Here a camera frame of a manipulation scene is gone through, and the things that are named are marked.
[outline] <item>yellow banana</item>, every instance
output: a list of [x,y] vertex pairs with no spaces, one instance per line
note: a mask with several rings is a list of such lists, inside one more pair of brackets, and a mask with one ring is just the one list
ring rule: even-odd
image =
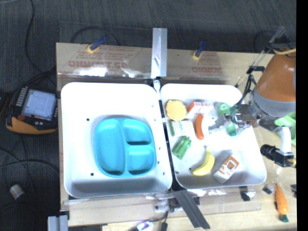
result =
[[210,152],[210,150],[206,148],[206,156],[204,162],[199,167],[194,169],[192,171],[193,172],[192,174],[195,176],[204,176],[211,171],[211,169],[214,166],[214,163],[215,163],[215,157]]

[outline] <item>blue plate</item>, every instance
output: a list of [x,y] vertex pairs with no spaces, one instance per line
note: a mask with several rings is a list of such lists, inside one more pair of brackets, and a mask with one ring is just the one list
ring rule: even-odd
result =
[[136,119],[103,120],[94,131],[94,155],[98,168],[107,176],[131,178],[145,175],[156,164],[152,131]]

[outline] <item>blue and yellow clip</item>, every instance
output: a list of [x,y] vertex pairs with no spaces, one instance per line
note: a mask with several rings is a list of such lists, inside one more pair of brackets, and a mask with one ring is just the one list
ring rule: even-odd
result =
[[194,54],[193,54],[193,59],[195,60],[199,60],[201,55],[202,55],[202,51],[204,50],[205,46],[207,44],[207,41],[204,39],[201,41],[198,49],[195,50]]
[[93,54],[94,52],[98,51],[101,44],[104,44],[109,39],[108,35],[104,35],[100,37],[98,40],[96,40],[93,44],[88,46],[88,52]]

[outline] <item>orange carrot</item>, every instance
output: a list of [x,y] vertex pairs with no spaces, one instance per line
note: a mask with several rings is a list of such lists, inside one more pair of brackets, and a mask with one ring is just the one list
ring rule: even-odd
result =
[[203,120],[203,114],[198,114],[194,122],[194,129],[196,132],[196,136],[200,140],[204,138],[202,128],[201,128],[202,120]]
[[288,222],[289,220],[286,215],[289,212],[289,205],[278,183],[276,183],[276,202],[277,210],[281,214],[281,221]]

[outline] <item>wooden table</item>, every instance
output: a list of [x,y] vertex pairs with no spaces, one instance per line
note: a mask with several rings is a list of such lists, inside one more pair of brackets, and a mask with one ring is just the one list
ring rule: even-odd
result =
[[[72,44],[57,45],[57,69],[61,70],[61,56],[63,49],[68,50],[75,47]],[[168,62],[176,63],[176,57],[190,59],[192,51],[168,50]],[[242,76],[249,65],[258,57],[255,53],[230,53],[210,52],[219,59],[222,75],[228,77],[227,84],[234,85],[238,77]],[[267,54],[259,65],[266,66],[272,54]],[[258,80],[261,73],[255,73]],[[65,83],[76,79],[63,78],[58,75],[58,91]],[[157,200],[147,199],[145,196],[121,196],[94,198],[88,200],[69,200],[68,193],[63,182],[63,147],[62,147],[62,117],[61,99],[59,105],[59,152],[60,152],[60,175],[61,175],[61,204],[62,210],[69,210],[69,227],[101,225],[102,230],[107,231],[129,231],[143,220],[159,218],[161,213],[156,213],[154,203]],[[280,137],[262,127],[254,128],[255,135],[261,147],[263,144],[280,147]],[[264,158],[267,170],[267,179],[261,186],[256,186],[256,194],[252,201],[243,201],[239,194],[227,194],[224,196],[207,196],[200,198],[200,210],[212,230],[215,231],[278,231],[297,230],[297,208],[296,198],[293,196],[290,185],[296,184],[296,170],[294,168],[282,168],[273,161]],[[279,213],[275,208],[275,194],[267,194],[262,191],[264,185],[272,186],[279,182],[289,204],[288,223],[279,220]],[[184,211],[169,213],[167,218],[168,231],[194,230],[193,225]],[[160,222],[155,222],[152,230],[160,230]]]

